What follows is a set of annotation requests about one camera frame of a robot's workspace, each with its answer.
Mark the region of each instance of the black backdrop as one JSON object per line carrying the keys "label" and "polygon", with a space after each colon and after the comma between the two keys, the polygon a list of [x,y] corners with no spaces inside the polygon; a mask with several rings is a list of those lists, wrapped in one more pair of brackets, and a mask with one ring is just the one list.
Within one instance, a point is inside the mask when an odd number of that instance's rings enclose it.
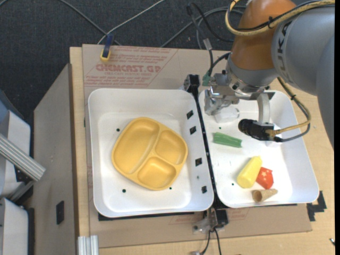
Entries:
{"label": "black backdrop", "polygon": [[[109,31],[159,0],[65,1],[104,31]],[[117,29],[116,40],[122,45],[159,47],[191,21],[186,12],[189,2],[207,12],[227,6],[231,1],[166,0]],[[216,13],[208,21],[219,35],[233,39],[225,28],[224,13]],[[231,44],[215,39],[203,24],[202,28],[214,49],[230,50]],[[69,62],[69,48],[96,44],[102,36],[60,1],[9,0],[3,3],[0,6],[0,90],[27,120]],[[167,47],[198,49],[195,27],[190,26]]]}

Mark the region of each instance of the yellow plate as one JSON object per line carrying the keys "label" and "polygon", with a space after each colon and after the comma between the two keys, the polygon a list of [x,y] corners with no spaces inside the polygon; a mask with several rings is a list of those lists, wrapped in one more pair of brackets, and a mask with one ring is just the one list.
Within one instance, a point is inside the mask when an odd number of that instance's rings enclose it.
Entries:
{"label": "yellow plate", "polygon": [[179,175],[188,147],[167,126],[147,117],[132,120],[112,150],[114,167],[133,182],[151,190],[168,188]]}

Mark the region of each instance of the yellow cable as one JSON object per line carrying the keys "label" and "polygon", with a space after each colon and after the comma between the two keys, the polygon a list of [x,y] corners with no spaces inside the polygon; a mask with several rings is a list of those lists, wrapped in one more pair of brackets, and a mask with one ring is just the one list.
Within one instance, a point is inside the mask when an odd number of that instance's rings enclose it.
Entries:
{"label": "yellow cable", "polygon": [[[231,2],[230,6],[229,6],[229,11],[231,11],[233,9],[233,7],[239,2],[240,0],[234,0]],[[315,1],[315,2],[311,2],[299,7],[296,7],[294,10],[289,11],[284,13],[280,18],[278,18],[277,20],[270,22],[268,24],[270,24],[270,26],[273,28],[274,26],[278,25],[280,22],[285,21],[303,11],[306,10],[310,10],[314,7],[319,7],[319,6],[326,6],[326,5],[334,5],[335,4],[335,0],[320,0],[320,1]],[[263,33],[267,30],[270,29],[270,27],[267,25],[263,28],[259,28],[259,29],[255,29],[255,30],[249,30],[249,31],[239,31],[237,29],[234,29],[230,22],[229,22],[229,18],[228,18],[228,12],[225,15],[225,23],[227,25],[228,30],[238,36],[251,36],[251,35],[256,35],[259,33]]]}
{"label": "yellow cable", "polygon": [[266,133],[268,133],[271,137],[274,137],[282,132],[285,131],[289,131],[289,130],[294,130],[294,129],[298,129],[298,128],[302,128],[303,126],[307,126],[311,119],[312,116],[309,112],[309,110],[298,100],[298,98],[294,95],[294,93],[292,93],[292,91],[287,87],[287,85],[285,84],[285,82],[283,81],[282,78],[278,78],[280,84],[282,85],[282,87],[284,88],[284,90],[289,94],[289,96],[292,97],[292,99],[298,103],[300,106],[302,106],[302,108],[305,110],[305,112],[307,113],[307,120],[301,124],[298,125],[293,125],[293,126],[288,126],[285,127],[284,129],[280,129],[280,130],[266,130]]}

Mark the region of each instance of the blue clamp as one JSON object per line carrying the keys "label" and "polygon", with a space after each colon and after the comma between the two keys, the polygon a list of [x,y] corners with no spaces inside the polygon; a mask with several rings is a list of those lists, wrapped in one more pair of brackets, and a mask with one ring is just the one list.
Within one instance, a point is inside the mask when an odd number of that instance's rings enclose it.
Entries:
{"label": "blue clamp", "polygon": [[111,44],[113,42],[113,38],[114,37],[113,37],[112,33],[109,33],[107,35],[106,44],[105,44],[104,49],[101,51],[101,54],[100,54],[100,59],[103,62],[107,62],[110,58],[110,55],[111,55],[110,47],[111,47]]}

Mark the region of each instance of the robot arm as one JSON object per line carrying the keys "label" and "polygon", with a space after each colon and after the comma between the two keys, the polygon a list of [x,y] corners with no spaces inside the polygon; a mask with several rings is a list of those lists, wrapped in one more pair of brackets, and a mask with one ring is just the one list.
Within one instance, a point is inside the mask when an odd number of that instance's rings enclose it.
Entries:
{"label": "robot arm", "polygon": [[[318,97],[334,147],[335,7],[324,6],[327,3],[335,2],[315,1],[296,7],[290,0],[249,0],[236,30],[228,23],[227,13],[226,24],[236,37],[226,72],[210,78],[206,113],[217,114],[238,99],[256,99],[279,77]],[[255,128],[269,133],[261,123]]]}

